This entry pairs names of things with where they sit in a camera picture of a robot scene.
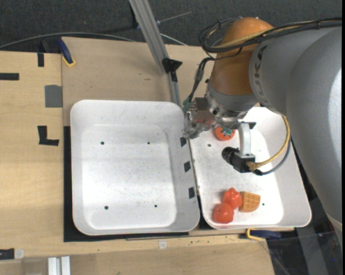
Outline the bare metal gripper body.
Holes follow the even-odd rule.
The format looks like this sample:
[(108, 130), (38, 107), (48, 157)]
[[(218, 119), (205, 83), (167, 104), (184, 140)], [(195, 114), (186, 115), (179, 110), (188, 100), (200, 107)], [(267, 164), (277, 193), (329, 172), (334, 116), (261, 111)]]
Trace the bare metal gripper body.
[(239, 120), (247, 111), (232, 111), (224, 108), (216, 100), (209, 97), (196, 97), (190, 104), (186, 114), (194, 124), (203, 123), (212, 127), (221, 126), (225, 129), (236, 129)]

